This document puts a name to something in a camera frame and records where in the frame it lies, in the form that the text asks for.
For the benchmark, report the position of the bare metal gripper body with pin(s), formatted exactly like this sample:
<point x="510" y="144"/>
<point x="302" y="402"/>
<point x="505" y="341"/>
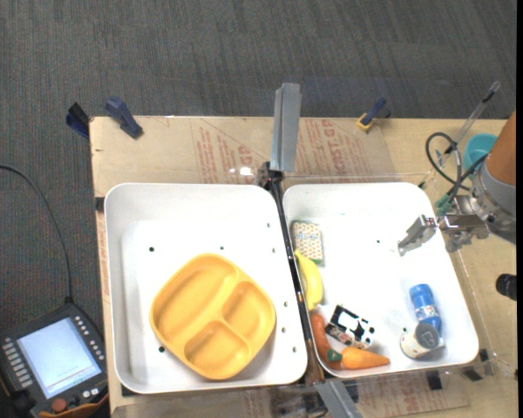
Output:
<point x="466" y="221"/>

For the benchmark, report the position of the white patterned packet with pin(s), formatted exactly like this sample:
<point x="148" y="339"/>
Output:
<point x="307" y="240"/>

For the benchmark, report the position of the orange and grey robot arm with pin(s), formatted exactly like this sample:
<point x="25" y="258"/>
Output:
<point x="505" y="155"/>

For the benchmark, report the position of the white can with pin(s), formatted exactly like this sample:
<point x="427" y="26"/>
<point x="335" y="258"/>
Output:
<point x="418" y="342"/>

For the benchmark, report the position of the blue bottle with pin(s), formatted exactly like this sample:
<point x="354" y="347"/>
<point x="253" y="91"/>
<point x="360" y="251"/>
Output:
<point x="425" y="305"/>

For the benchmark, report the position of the yellow divided plate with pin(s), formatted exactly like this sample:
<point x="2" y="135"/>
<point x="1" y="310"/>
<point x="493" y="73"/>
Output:
<point x="200" y="294"/>

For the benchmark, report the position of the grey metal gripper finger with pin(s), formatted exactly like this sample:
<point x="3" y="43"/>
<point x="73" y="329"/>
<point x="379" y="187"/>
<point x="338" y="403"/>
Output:
<point x="455" y="241"/>
<point x="418" y="233"/>

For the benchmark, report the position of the white plastic tray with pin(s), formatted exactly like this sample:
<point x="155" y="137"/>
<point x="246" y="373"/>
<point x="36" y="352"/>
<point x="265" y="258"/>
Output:
<point x="366" y="277"/>
<point x="192" y="216"/>

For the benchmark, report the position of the teal bowl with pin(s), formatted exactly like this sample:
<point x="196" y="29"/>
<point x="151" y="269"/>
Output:
<point x="477" y="150"/>

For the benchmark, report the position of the yellow banana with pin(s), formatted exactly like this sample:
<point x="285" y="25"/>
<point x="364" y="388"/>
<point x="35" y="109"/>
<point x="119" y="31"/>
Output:
<point x="310" y="281"/>

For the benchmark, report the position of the orange carrot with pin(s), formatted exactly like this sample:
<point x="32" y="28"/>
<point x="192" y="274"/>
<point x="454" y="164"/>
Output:
<point x="362" y="358"/>

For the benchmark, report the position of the black and white carton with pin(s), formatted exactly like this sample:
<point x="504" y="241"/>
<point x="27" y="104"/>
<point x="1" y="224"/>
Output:
<point x="348" y="327"/>

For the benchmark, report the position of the brown cardboard board red print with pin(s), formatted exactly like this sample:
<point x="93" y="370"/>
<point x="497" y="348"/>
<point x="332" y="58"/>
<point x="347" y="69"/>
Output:
<point x="165" y="155"/>

